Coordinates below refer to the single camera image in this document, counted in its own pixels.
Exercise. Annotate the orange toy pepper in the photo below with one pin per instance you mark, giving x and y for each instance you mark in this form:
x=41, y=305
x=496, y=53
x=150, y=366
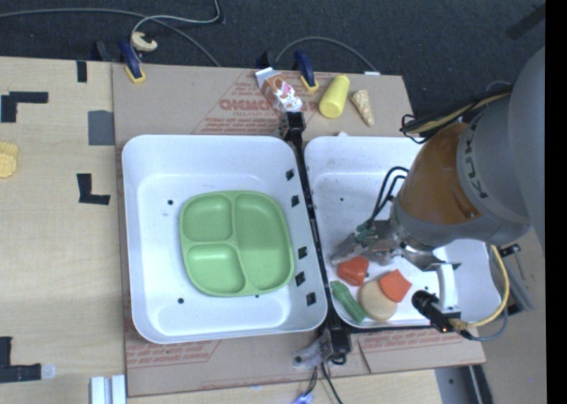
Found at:
x=352, y=270

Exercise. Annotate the green divided plate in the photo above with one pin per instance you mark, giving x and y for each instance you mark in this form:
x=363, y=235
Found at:
x=261, y=238

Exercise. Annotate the green toy pea pod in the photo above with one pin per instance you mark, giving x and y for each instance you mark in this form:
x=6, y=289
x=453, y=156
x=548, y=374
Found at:
x=350, y=302

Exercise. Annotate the orange toy wedge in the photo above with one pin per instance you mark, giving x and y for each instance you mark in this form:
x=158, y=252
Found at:
x=395, y=285

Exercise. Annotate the black cylinder on white bracket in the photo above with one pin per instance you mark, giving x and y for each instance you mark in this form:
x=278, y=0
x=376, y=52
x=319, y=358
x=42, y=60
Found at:
x=445, y=291

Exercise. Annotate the white and orange carton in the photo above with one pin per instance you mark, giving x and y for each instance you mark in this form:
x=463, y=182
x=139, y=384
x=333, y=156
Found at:
x=280, y=91

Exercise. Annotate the yellow bottle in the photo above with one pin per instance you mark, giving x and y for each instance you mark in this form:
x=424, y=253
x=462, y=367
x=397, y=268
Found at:
x=334, y=97

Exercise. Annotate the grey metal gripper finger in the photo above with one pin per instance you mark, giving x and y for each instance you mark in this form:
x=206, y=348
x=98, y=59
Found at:
x=383, y=255
x=344, y=249

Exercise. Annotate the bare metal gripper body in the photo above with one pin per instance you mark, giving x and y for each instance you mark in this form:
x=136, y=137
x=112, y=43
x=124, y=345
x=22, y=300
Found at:
x=382, y=236

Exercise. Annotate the yellow toy corn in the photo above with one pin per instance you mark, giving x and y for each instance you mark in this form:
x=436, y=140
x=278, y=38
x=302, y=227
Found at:
x=7, y=160

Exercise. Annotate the beige round biscuit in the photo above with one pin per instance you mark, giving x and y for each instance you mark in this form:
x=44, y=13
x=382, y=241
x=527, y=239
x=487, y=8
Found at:
x=375, y=305

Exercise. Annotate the white plastic tray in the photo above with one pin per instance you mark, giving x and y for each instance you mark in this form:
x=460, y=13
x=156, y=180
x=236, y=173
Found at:
x=155, y=225
x=341, y=185

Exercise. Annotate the brown cardboard board, red print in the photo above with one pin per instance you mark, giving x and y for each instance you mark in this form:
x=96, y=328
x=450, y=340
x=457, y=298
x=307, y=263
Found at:
x=177, y=96

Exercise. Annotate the beige bitten doughnut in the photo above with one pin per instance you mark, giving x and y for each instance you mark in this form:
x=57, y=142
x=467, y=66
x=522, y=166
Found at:
x=141, y=42

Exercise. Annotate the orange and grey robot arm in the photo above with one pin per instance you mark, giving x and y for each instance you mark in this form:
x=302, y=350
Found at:
x=483, y=172

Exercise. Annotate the beige toy cone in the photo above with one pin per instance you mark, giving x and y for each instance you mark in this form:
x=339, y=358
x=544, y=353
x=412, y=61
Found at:
x=363, y=105

